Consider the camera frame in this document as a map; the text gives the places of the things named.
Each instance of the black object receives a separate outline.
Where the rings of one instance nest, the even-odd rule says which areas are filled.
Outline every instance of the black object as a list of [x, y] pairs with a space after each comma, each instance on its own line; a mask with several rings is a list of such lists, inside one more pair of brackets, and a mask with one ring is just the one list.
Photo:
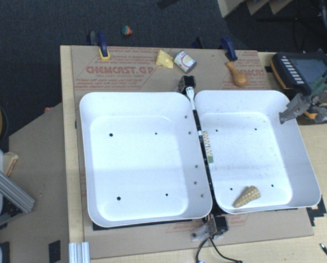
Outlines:
[[[256, 19], [256, 21], [259, 21], [259, 22], [292, 22], [293, 23], [293, 31], [294, 31], [295, 24], [299, 23], [303, 27], [305, 27], [308, 31], [313, 32], [318, 37], [320, 37], [322, 39], [327, 39], [326, 35], [324, 35], [321, 31], [317, 30], [314, 26], [311, 25], [311, 23], [319, 21], [319, 19], [321, 19], [324, 24], [325, 30], [327, 31], [327, 9], [326, 9], [324, 0], [319, 0], [319, 6], [316, 10], [318, 11], [316, 15], [311, 15], [311, 16], [308, 14], [302, 15], [300, 13], [301, 8], [298, 6], [298, 11], [297, 11], [296, 15], [283, 16], [283, 17], [276, 16], [276, 17], [271, 17], [271, 18], [260, 18], [260, 19]], [[295, 47], [297, 48], [297, 50], [299, 52], [303, 51], [303, 43], [305, 41], [305, 36], [304, 36], [300, 46], [298, 45], [295, 36], [293, 36]]]
[[10, 243], [9, 242], [1, 243], [0, 247], [3, 254], [2, 263], [10, 263]]
[[313, 208], [306, 208], [306, 209], [312, 226], [315, 226], [314, 219], [316, 217], [324, 217], [324, 215], [327, 213], [326, 206], [324, 205], [322, 197], [319, 203], [317, 204], [317, 209], [313, 209]]
[[191, 219], [187, 220], [172, 220], [172, 221], [158, 221], [158, 222], [150, 222], [150, 223], [142, 223], [142, 224], [131, 224], [127, 226], [119, 226], [119, 227], [101, 227], [97, 224], [93, 223], [93, 231], [102, 231], [102, 230], [112, 230], [112, 229], [122, 229], [122, 228], [132, 228], [132, 227], [141, 227], [141, 226], [151, 226], [151, 225], [161, 225], [161, 224], [168, 224], [168, 223], [179, 223], [179, 222], [191, 222]]
[[213, 238], [212, 238], [212, 237], [207, 238], [207, 239], [203, 240], [203, 241], [200, 243], [198, 249], [196, 250], [196, 255], [195, 255], [195, 262], [196, 262], [196, 263], [201, 263], [201, 262], [203, 262], [203, 261], [200, 261], [200, 260], [199, 260], [199, 252], [200, 252], [201, 248], [204, 246], [204, 244], [205, 244], [208, 240], [210, 240], [210, 242], [211, 242], [213, 248], [214, 248], [215, 251], [218, 253], [218, 255], [221, 256], [222, 258], [224, 258], [224, 259], [226, 259], [226, 260], [229, 260], [229, 261], [232, 261], [232, 262], [235, 262], [235, 263], [243, 263], [241, 260], [237, 260], [237, 259], [233, 259], [233, 258], [229, 258], [229, 257], [224, 256], [224, 255], [223, 255], [223, 254], [222, 254], [222, 253], [217, 249], [215, 243], [213, 242]]
[[323, 243], [320, 243], [319, 245], [321, 246], [324, 253], [327, 255], [327, 247], [325, 247]]
[[187, 87], [195, 88], [195, 86], [196, 86], [195, 77], [193, 75], [191, 75], [191, 76], [183, 75], [181, 77], [181, 80], [179, 80], [179, 82], [178, 82], [177, 92], [186, 95], [187, 92], [185, 91], [185, 89]]
[[273, 73], [273, 70], [270, 66], [265, 66], [264, 69], [266, 70], [267, 73]]
[[225, 216], [217, 215], [215, 216], [215, 224], [217, 228], [217, 232], [223, 234], [229, 230], [227, 219]]
[[17, 206], [15, 206], [12, 202], [10, 202], [8, 199], [6, 199], [4, 197], [3, 209], [2, 209], [1, 215], [3, 215], [4, 213], [7, 213], [11, 217], [14, 217], [14, 216], [22, 213], [22, 211]]
[[327, 83], [327, 55], [314, 53], [276, 53], [271, 59], [273, 72], [289, 99], [301, 93], [310, 96]]
[[3, 114], [3, 131], [0, 136], [0, 149], [7, 153], [9, 152], [9, 120], [7, 114], [2, 106], [0, 106], [2, 114]]
[[49, 243], [49, 263], [61, 260], [61, 241]]

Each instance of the black cable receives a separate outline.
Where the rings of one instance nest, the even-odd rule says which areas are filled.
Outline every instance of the black cable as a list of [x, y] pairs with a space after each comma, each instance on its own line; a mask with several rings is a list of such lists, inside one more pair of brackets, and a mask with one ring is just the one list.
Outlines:
[[[319, 20], [320, 13], [319, 12], [321, 11], [321, 9], [314, 7], [312, 5], [307, 5], [307, 6], [301, 7], [299, 0], [296, 0], [296, 6], [297, 6], [297, 12], [296, 12], [296, 15], [294, 16], [294, 20], [292, 23], [293, 42], [295, 45], [295, 49], [298, 52], [303, 53], [304, 47], [305, 47], [305, 40], [308, 38], [309, 33], [313, 33], [316, 36], [323, 38], [324, 40], [326, 40], [327, 37], [325, 35], [323, 35], [323, 33], [321, 31], [317, 30], [316, 28], [314, 28], [313, 26], [311, 26], [309, 23], [306, 22], [306, 20], [308, 20], [308, 21], [312, 20], [313, 22], [320, 22], [320, 20]], [[307, 13], [307, 10], [313, 10], [313, 11], [316, 11], [318, 14], [316, 16], [306, 16], [306, 15], [303, 15], [304, 10], [306, 11], [306, 13]], [[302, 35], [302, 41], [301, 41], [300, 46], [296, 40], [296, 30], [295, 30], [296, 24], [300, 24], [307, 29], [305, 34]]]
[[232, 258], [228, 258], [228, 257], [225, 257], [223, 256], [222, 253], [219, 252], [219, 250], [217, 249], [217, 247], [215, 246], [212, 238], [209, 238], [210, 239], [210, 242], [212, 243], [213, 247], [215, 248], [216, 252], [222, 257], [222, 258], [225, 258], [226, 260], [229, 260], [229, 261], [233, 261], [235, 263], [243, 263], [241, 260], [237, 260], [237, 259], [232, 259]]
[[196, 262], [196, 263], [199, 263], [199, 262], [200, 262], [200, 260], [199, 260], [199, 252], [200, 252], [201, 248], [204, 246], [204, 244], [205, 244], [208, 240], [210, 240], [210, 242], [212, 243], [212, 246], [215, 248], [215, 250], [216, 250], [216, 252], [218, 253], [218, 255], [221, 256], [222, 258], [224, 258], [224, 259], [226, 259], [226, 260], [229, 260], [229, 261], [232, 261], [232, 262], [235, 262], [235, 263], [243, 263], [241, 260], [237, 260], [237, 259], [232, 259], [232, 258], [225, 257], [221, 252], [219, 252], [219, 250], [218, 250], [217, 247], [215, 246], [215, 243], [214, 243], [213, 240], [212, 240], [212, 237], [207, 238], [207, 239], [204, 239], [204, 240], [200, 243], [198, 249], [196, 250], [196, 256], [195, 256], [195, 262]]
[[204, 239], [200, 244], [199, 244], [199, 247], [198, 249], [196, 250], [196, 255], [195, 255], [195, 262], [196, 263], [199, 263], [200, 260], [199, 260], [199, 252], [201, 250], [201, 248], [204, 246], [204, 244], [207, 242], [208, 238], [207, 239]]

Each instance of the black connector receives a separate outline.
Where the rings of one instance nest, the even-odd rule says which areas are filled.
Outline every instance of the black connector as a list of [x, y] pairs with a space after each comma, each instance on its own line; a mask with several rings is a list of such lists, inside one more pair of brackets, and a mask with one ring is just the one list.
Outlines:
[[214, 216], [214, 219], [215, 219], [217, 234], [223, 234], [229, 230], [227, 219], [225, 218], [225, 216], [221, 216], [221, 215]]
[[195, 88], [195, 77], [193, 75], [184, 75], [181, 77], [178, 83], [178, 92], [184, 95], [187, 94], [185, 91], [187, 87]]

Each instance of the screen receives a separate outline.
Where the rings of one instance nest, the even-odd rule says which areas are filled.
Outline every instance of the screen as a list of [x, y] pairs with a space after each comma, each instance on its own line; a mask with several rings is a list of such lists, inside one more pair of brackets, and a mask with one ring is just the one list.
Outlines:
[[327, 64], [322, 59], [289, 58], [289, 60], [308, 84], [312, 84], [327, 70]]

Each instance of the metal bar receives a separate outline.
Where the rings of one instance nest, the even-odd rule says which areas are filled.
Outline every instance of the metal bar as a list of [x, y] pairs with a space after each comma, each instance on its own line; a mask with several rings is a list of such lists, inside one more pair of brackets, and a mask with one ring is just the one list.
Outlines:
[[0, 193], [22, 212], [32, 211], [35, 200], [0, 171]]
[[70, 243], [69, 244], [70, 263], [90, 263], [91, 253], [89, 251], [89, 242]]

